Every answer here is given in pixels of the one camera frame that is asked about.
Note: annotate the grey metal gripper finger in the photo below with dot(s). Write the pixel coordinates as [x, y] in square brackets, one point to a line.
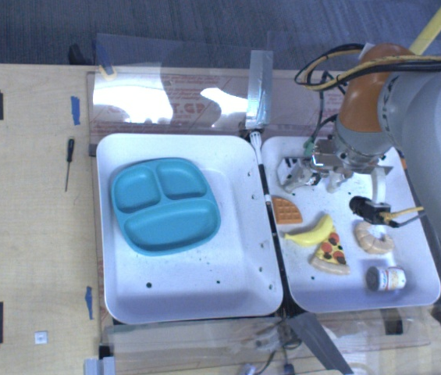
[336, 181]
[296, 176]

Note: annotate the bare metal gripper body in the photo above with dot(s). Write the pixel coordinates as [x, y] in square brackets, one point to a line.
[329, 156]

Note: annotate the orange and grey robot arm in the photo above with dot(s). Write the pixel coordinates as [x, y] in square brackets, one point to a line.
[419, 123]

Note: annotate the orange waffle biscuit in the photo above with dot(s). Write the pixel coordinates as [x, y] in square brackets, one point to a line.
[285, 211]

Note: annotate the yellow banana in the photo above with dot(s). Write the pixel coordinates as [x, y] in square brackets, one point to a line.
[314, 234]

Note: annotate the beige croissant bread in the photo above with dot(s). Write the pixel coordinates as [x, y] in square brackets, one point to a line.
[368, 242]

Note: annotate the pizza slice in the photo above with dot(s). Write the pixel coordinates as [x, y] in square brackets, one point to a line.
[331, 258]

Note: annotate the small white can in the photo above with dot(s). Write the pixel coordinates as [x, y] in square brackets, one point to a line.
[390, 279]

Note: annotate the white plastic tray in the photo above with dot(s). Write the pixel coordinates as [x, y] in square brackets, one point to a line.
[189, 283]
[360, 293]

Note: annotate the brown cardboard board, red print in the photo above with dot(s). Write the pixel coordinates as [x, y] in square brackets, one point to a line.
[189, 125]

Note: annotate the blue divided plate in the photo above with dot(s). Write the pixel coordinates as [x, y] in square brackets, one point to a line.
[165, 225]

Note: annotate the black screwdriver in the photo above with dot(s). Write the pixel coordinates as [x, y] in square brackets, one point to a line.
[70, 151]

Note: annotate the black cylinder on white bracket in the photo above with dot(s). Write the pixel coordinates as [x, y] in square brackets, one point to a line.
[368, 208]

